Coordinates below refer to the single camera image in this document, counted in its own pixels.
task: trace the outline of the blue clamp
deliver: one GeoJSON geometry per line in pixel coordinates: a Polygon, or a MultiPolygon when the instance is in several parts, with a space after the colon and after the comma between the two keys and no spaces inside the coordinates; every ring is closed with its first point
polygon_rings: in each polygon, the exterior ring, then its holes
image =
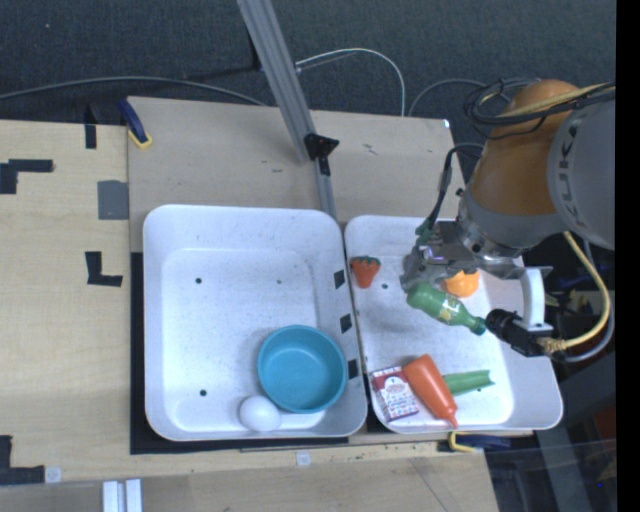
{"type": "Polygon", "coordinates": [[[147,149],[151,146],[153,139],[145,131],[144,126],[142,126],[142,121],[140,121],[138,114],[136,114],[131,104],[127,100],[120,100],[118,101],[118,110],[129,126],[128,134],[133,143],[140,149],[147,149]]]}

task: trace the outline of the gray carpet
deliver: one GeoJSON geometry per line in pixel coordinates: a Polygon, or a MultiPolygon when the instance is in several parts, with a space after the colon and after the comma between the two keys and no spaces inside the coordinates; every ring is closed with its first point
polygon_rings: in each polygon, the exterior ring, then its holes
{"type": "MultiPolygon", "coordinates": [[[[341,48],[382,53],[401,70],[408,111],[437,82],[559,78],[578,86],[616,75],[615,0],[273,0],[295,61],[341,48]]],[[[274,104],[252,64],[233,0],[142,3],[0,0],[0,95],[67,80],[152,75],[202,80],[274,104]]],[[[359,53],[300,75],[314,109],[400,115],[400,82],[384,59],[359,53]]],[[[462,115],[469,85],[438,87],[413,115],[447,118],[456,142],[484,142],[462,115]]],[[[144,83],[91,85],[0,101],[0,118],[82,122],[91,103],[117,124],[128,94],[240,101],[144,83]]]]}

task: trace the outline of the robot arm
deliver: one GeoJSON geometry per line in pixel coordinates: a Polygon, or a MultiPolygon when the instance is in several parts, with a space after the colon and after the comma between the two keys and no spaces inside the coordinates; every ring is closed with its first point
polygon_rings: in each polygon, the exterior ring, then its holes
{"type": "Polygon", "coordinates": [[[518,258],[548,236],[567,231],[615,249],[612,91],[610,84],[579,90],[559,80],[521,88],[494,118],[500,125],[489,135],[456,219],[436,220],[434,209],[416,230],[401,277],[405,292],[411,296],[419,283],[438,286],[461,271],[478,269],[520,279],[523,317],[494,310],[487,327],[525,355],[542,354],[536,340],[551,329],[540,321],[542,276],[551,269],[527,269],[518,258]]]}

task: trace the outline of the black bracket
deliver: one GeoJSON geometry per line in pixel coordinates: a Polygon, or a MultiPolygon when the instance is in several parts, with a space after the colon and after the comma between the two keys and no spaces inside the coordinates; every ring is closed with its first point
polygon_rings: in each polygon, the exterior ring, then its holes
{"type": "Polygon", "coordinates": [[[339,140],[323,137],[317,133],[309,133],[304,138],[304,145],[307,148],[309,158],[311,158],[311,160],[315,160],[317,158],[320,163],[320,174],[324,176],[331,176],[331,171],[329,170],[329,159],[327,157],[334,149],[336,149],[338,144],[340,144],[339,140]]]}

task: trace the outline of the black tape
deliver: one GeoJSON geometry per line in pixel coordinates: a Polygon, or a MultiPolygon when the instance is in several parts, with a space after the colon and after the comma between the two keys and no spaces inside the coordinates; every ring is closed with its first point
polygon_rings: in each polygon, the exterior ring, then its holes
{"type": "Polygon", "coordinates": [[[342,318],[340,318],[340,329],[342,330],[343,334],[351,329],[351,327],[353,327],[353,323],[351,322],[350,314],[346,314],[342,318]]]}
{"type": "Polygon", "coordinates": [[[0,436],[0,485],[41,484],[44,466],[11,467],[11,436],[0,436]]]}
{"type": "Polygon", "coordinates": [[[333,274],[333,283],[336,286],[336,290],[340,288],[346,282],[346,278],[344,276],[344,270],[338,270],[335,274],[333,274]]]}
{"type": "Polygon", "coordinates": [[[16,194],[19,172],[52,172],[53,160],[9,159],[0,164],[0,194],[16,194]]]}
{"type": "Polygon", "coordinates": [[[84,255],[87,260],[87,270],[89,271],[87,284],[96,284],[100,286],[122,286],[122,276],[102,275],[101,252],[85,252],[84,255]]]}
{"type": "Polygon", "coordinates": [[[351,359],[350,361],[348,361],[347,370],[348,370],[349,379],[353,379],[354,377],[357,377],[360,373],[358,371],[358,360],[351,359]]]}

